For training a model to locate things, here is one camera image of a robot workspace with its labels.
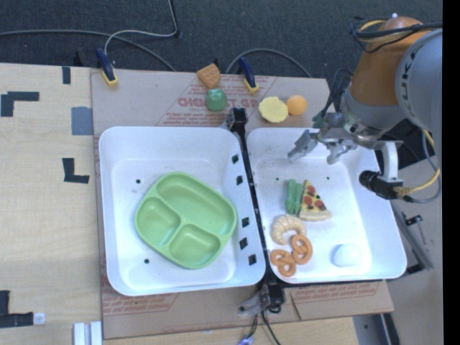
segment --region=green ball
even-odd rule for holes
[[[206,94],[206,106],[211,111],[224,110],[227,106],[227,95],[220,88],[212,88]]]

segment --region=pizza slice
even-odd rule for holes
[[[299,210],[299,218],[304,221],[321,221],[332,217],[316,189],[306,180],[303,186],[302,203]]]

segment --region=cardboard box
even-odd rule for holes
[[[104,338],[250,326],[252,318],[238,316],[238,308],[241,302],[256,294],[255,286],[137,297],[123,296],[110,286],[105,267],[99,137],[106,129],[116,126],[219,127],[233,107],[247,110],[247,134],[257,127],[311,127],[311,117],[323,108],[328,98],[327,82],[257,76],[259,90],[249,93],[240,75],[222,75],[219,87],[228,96],[228,107],[211,112],[204,100],[207,88],[195,73],[118,70],[117,75],[119,83],[109,87],[99,70],[91,72]],[[257,111],[259,101],[268,96],[287,99],[293,94],[308,100],[306,113],[289,116],[281,124],[262,119]],[[285,297],[280,313],[269,315],[271,322],[393,310],[385,281],[289,287],[285,289]]]

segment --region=white egg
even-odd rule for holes
[[[332,262],[339,267],[350,267],[358,264],[361,249],[354,243],[342,244],[333,256]]]

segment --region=wooden table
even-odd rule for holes
[[[0,65],[0,94],[40,93],[14,101],[0,117],[0,290],[10,313],[44,313],[45,324],[0,328],[1,344],[71,344],[74,323],[101,320],[101,286],[92,135],[73,135],[71,109],[91,108],[91,69]],[[88,183],[64,181],[63,158]],[[352,318],[280,323],[282,344],[357,345]],[[176,333],[105,344],[238,344],[248,328]],[[257,344],[273,344],[266,326]]]

